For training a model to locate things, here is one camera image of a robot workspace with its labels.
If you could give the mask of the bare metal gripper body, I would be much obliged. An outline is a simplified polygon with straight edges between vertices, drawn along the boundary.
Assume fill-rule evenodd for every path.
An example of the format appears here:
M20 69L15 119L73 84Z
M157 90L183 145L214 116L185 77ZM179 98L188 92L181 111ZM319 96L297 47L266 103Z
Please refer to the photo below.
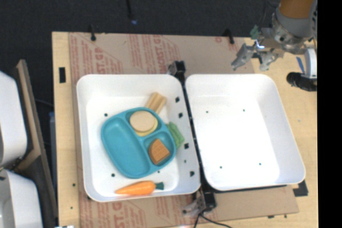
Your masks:
M306 38L296 37L289 33L281 25L262 27L255 25L253 28L253 40L256 41L256 49L259 52L270 51L272 53L304 54Z

